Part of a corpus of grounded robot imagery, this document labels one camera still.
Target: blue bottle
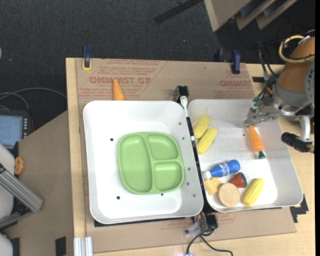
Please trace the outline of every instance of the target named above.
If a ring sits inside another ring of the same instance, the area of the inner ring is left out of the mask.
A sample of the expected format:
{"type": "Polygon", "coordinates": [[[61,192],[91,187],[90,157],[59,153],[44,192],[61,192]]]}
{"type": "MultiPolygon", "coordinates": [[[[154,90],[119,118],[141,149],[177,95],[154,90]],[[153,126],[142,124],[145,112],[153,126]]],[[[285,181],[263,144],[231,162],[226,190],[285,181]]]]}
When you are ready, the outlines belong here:
{"type": "Polygon", "coordinates": [[[231,160],[228,162],[220,163],[211,170],[204,171],[203,177],[205,179],[210,179],[212,177],[223,177],[232,173],[237,173],[239,170],[240,163],[237,160],[231,160]]]}

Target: wire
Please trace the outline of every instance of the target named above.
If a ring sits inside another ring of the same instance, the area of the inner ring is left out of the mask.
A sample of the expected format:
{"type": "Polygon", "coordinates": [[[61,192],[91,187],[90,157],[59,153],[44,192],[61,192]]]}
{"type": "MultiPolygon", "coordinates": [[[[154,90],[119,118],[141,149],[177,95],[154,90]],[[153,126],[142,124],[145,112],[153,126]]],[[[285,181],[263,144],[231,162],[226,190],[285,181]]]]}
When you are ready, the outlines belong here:
{"type": "Polygon", "coordinates": [[[25,91],[34,91],[34,90],[43,90],[43,91],[49,91],[49,92],[52,92],[52,93],[56,93],[64,98],[67,99],[67,96],[64,95],[63,93],[57,91],[57,90],[53,90],[53,89],[49,89],[49,88],[43,88],[43,87],[32,87],[32,88],[26,88],[26,89],[21,89],[21,90],[16,90],[14,91],[13,93],[22,93],[22,92],[25,92],[25,91]]]}
{"type": "Polygon", "coordinates": [[[10,110],[10,108],[8,108],[8,107],[6,107],[4,105],[0,105],[0,109],[2,109],[2,110],[10,110]]]}
{"type": "Polygon", "coordinates": [[[194,242],[197,238],[200,237],[200,238],[205,242],[205,244],[206,244],[207,246],[209,246],[212,250],[214,250],[214,251],[216,251],[216,252],[229,253],[229,254],[231,254],[231,256],[233,256],[234,254],[233,254],[232,251],[214,248],[213,246],[211,246],[211,245],[204,239],[203,236],[209,236],[209,235],[211,235],[213,232],[214,232],[214,231],[210,232],[209,234],[198,234],[197,236],[195,236],[195,237],[191,240],[191,242],[188,244],[188,247],[186,248],[185,254],[188,255],[188,254],[190,253],[190,247],[191,247],[191,245],[193,244],[193,242],[194,242]]]}
{"type": "Polygon", "coordinates": [[[0,97],[0,101],[5,99],[5,98],[7,98],[7,97],[9,97],[9,96],[16,96],[16,97],[20,98],[24,102],[24,104],[26,106],[26,109],[28,110],[29,109],[29,104],[27,103],[27,101],[22,96],[18,95],[17,93],[22,93],[22,92],[26,92],[26,91],[34,91],[34,90],[49,91],[49,92],[52,92],[52,93],[56,93],[56,94],[64,97],[65,99],[67,99],[66,95],[64,95],[63,93],[61,93],[61,92],[59,92],[57,90],[49,89],[49,88],[43,88],[43,87],[32,87],[32,88],[25,88],[25,89],[16,90],[14,92],[2,92],[2,93],[0,93],[0,96],[1,95],[4,95],[4,96],[0,97]]]}
{"type": "Polygon", "coordinates": [[[222,253],[230,253],[231,256],[233,256],[233,252],[230,250],[221,250],[221,249],[216,249],[214,247],[212,247],[204,238],[202,235],[200,235],[200,238],[206,243],[207,246],[209,246],[212,250],[217,251],[217,252],[222,252],[222,253]]]}
{"type": "Polygon", "coordinates": [[[307,25],[303,25],[303,24],[299,24],[299,23],[295,23],[293,19],[291,19],[288,15],[286,14],[282,14],[283,17],[286,17],[293,25],[298,26],[300,28],[303,29],[310,29],[311,26],[307,26],[307,25]]]}
{"type": "Polygon", "coordinates": [[[9,97],[9,96],[18,97],[20,100],[22,100],[24,102],[26,109],[27,110],[29,109],[29,104],[27,103],[27,101],[22,96],[16,94],[15,92],[2,92],[2,93],[0,93],[0,96],[1,95],[5,95],[5,96],[1,97],[0,100],[3,100],[3,99],[5,99],[6,97],[9,97]]]}
{"type": "MultiPolygon", "coordinates": [[[[300,33],[300,35],[311,34],[311,33],[315,32],[315,31],[316,31],[316,29],[311,29],[311,30],[308,30],[307,32],[300,33]]],[[[277,43],[281,43],[284,40],[286,40],[286,38],[278,39],[278,40],[271,41],[271,42],[266,42],[266,43],[264,43],[262,45],[264,47],[266,47],[266,46],[274,45],[274,44],[277,44],[277,43]]],[[[257,45],[253,45],[253,46],[250,47],[250,50],[256,50],[256,49],[258,49],[258,44],[257,45]]]]}
{"type": "Polygon", "coordinates": [[[278,74],[276,74],[274,71],[273,71],[273,69],[271,68],[271,66],[270,66],[270,53],[269,53],[269,50],[261,43],[261,42],[259,42],[259,45],[260,45],[260,47],[258,48],[259,49],[259,51],[262,51],[262,53],[263,53],[263,55],[266,57],[266,65],[267,65],[267,67],[268,67],[268,69],[270,70],[270,72],[276,77],[276,78],[278,78],[279,77],[279,75],[278,74]]]}
{"type": "Polygon", "coordinates": [[[263,69],[263,78],[264,78],[264,88],[262,90],[262,92],[260,92],[259,94],[259,98],[261,97],[261,95],[265,95],[266,93],[266,90],[267,90],[267,87],[268,87],[268,72],[267,72],[267,69],[266,69],[266,66],[265,66],[265,62],[264,62],[264,59],[262,57],[262,50],[261,50],[261,46],[259,45],[259,48],[258,48],[258,56],[259,56],[259,60],[260,60],[260,63],[262,65],[262,69],[263,69]]]}
{"type": "Polygon", "coordinates": [[[279,56],[282,60],[284,60],[285,62],[289,62],[289,63],[303,63],[303,62],[309,62],[309,61],[313,61],[316,58],[315,54],[310,54],[308,56],[305,57],[301,57],[301,58],[292,58],[292,57],[285,57],[284,53],[283,53],[283,49],[284,49],[284,45],[286,45],[288,42],[294,40],[294,39],[304,39],[305,37],[303,35],[294,35],[294,36],[290,36],[288,37],[286,40],[281,42],[281,45],[279,47],[279,56]]]}

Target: bottle cap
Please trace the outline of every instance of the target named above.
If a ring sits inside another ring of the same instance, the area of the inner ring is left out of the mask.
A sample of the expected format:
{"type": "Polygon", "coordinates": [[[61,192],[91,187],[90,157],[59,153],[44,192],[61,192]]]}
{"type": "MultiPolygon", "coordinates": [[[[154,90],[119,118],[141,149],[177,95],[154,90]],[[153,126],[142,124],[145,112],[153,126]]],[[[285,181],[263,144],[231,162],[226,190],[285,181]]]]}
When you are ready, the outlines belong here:
{"type": "Polygon", "coordinates": [[[209,170],[206,170],[202,173],[202,176],[204,177],[205,180],[208,180],[211,178],[211,173],[209,170]]]}

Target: yellow corn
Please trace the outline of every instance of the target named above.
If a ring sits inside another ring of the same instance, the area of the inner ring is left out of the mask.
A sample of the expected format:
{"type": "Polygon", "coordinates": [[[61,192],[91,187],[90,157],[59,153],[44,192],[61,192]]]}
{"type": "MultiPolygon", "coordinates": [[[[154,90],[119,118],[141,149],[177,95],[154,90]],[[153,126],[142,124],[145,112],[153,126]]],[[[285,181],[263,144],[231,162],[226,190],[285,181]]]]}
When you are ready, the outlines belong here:
{"type": "Polygon", "coordinates": [[[211,146],[211,144],[214,142],[216,136],[218,134],[217,128],[209,128],[206,130],[202,138],[199,140],[196,148],[198,151],[198,154],[203,154],[208,150],[208,148],[211,146]]]}
{"type": "Polygon", "coordinates": [[[244,197],[243,204],[246,206],[252,206],[261,194],[262,189],[265,186],[263,178],[256,178],[252,184],[247,188],[244,197]]]}
{"type": "Polygon", "coordinates": [[[201,117],[193,129],[194,137],[196,139],[201,138],[202,135],[205,134],[209,124],[210,124],[210,117],[209,116],[201,117]]]}

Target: toy food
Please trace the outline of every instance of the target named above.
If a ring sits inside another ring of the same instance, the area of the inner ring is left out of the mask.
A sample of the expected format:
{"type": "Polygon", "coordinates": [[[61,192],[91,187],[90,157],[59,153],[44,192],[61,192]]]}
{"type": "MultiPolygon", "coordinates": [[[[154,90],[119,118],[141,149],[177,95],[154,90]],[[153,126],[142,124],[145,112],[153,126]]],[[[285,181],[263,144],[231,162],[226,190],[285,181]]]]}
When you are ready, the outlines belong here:
{"type": "Polygon", "coordinates": [[[125,95],[121,89],[120,84],[118,83],[117,79],[113,79],[113,100],[114,101],[124,101],[125,95]]]}
{"type": "Polygon", "coordinates": [[[220,185],[221,181],[218,177],[209,178],[204,181],[205,190],[210,196],[218,192],[220,185]]]}
{"type": "Polygon", "coordinates": [[[251,185],[247,188],[243,196],[243,204],[246,206],[252,206],[260,196],[264,186],[265,186],[264,179],[256,178],[251,183],[251,185]]]}
{"type": "Polygon", "coordinates": [[[248,185],[247,179],[242,172],[238,172],[229,182],[237,188],[245,188],[248,185]]]}
{"type": "Polygon", "coordinates": [[[250,125],[248,129],[253,150],[259,152],[259,159],[265,158],[266,156],[262,152],[262,150],[264,150],[265,147],[262,139],[260,138],[259,134],[252,125],[250,125]]]}
{"type": "Polygon", "coordinates": [[[240,202],[239,189],[232,183],[222,184],[218,191],[221,204],[226,207],[234,207],[240,202]]]}
{"type": "Polygon", "coordinates": [[[195,139],[201,138],[205,134],[209,124],[210,124],[210,117],[209,116],[201,117],[193,129],[194,138],[195,139]]]}
{"type": "Polygon", "coordinates": [[[196,145],[198,154],[201,155],[209,149],[211,144],[214,142],[217,134],[218,134],[217,128],[212,127],[206,130],[206,132],[204,133],[204,135],[201,137],[198,144],[196,145]]]}
{"type": "Polygon", "coordinates": [[[23,159],[20,156],[17,156],[14,160],[14,174],[19,175],[24,167],[23,159]]]}

